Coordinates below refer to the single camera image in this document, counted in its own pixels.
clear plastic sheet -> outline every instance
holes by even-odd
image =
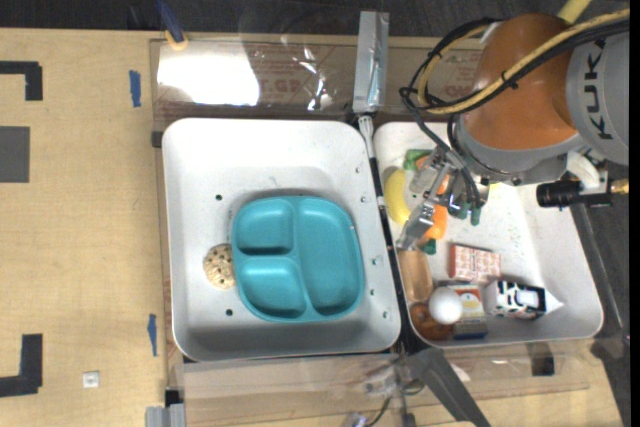
[[[383,13],[273,0],[163,0],[188,43],[151,43],[155,129],[183,117],[347,120],[384,101]]]
[[[554,393],[589,387],[580,354],[556,352],[553,375],[534,375],[522,347],[453,353],[448,360],[475,400]],[[336,416],[340,425],[357,412],[376,416],[390,398],[387,415],[439,404],[421,383],[411,381],[395,354],[328,358],[230,361],[179,365],[178,389],[188,424],[226,426]]]

wooden table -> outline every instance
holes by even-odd
[[[0,376],[19,373],[22,335],[43,336],[43,385],[37,394],[0,398],[3,427],[143,425],[146,407],[163,404],[149,64],[149,42],[159,36],[0,30],[0,60],[37,61],[44,77],[44,99],[25,101],[24,77],[0,75],[0,126],[30,127],[31,142],[29,183],[0,183]],[[130,70],[141,75],[139,107]],[[620,425],[602,364],[585,358],[588,389],[479,405],[495,425]],[[85,388],[91,371],[99,386]],[[452,422],[441,406],[416,415],[419,424]],[[340,425],[342,418],[279,425]]]

teal divided plate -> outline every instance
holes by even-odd
[[[252,201],[236,215],[231,245],[240,297],[265,320],[335,320],[362,298],[356,230],[332,201],[312,196]]]

white sink basin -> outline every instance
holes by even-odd
[[[446,140],[445,123],[431,123],[429,127]],[[375,133],[374,144],[383,176],[402,166],[408,149],[434,147],[413,122],[382,125]],[[407,195],[405,201],[413,207],[420,199]],[[450,279],[451,244],[486,248],[501,255],[505,279],[545,287],[563,306],[536,321],[489,316],[486,337],[432,341],[431,345],[443,349],[486,348],[595,336],[602,327],[604,313],[571,211],[538,206],[536,185],[499,185],[492,188],[482,212],[478,226],[471,226],[469,219],[448,218],[445,237],[438,241],[436,253],[428,257],[433,279]],[[397,240],[402,226],[393,221],[389,224]]]
[[[379,352],[400,334],[386,243],[364,140],[334,121],[183,119],[162,142],[175,341],[196,361]],[[207,279],[203,261],[231,241],[239,209],[259,198],[306,195],[354,222],[364,267],[357,308],[336,320],[259,318],[237,287]]]

small food box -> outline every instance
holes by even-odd
[[[500,255],[461,244],[451,245],[449,277],[486,285],[501,276]]]
[[[536,320],[562,304],[542,287],[497,280],[482,290],[482,304],[489,315]]]
[[[462,318],[453,325],[455,340],[484,338],[487,320],[482,307],[482,293],[476,285],[450,285],[462,299]]]

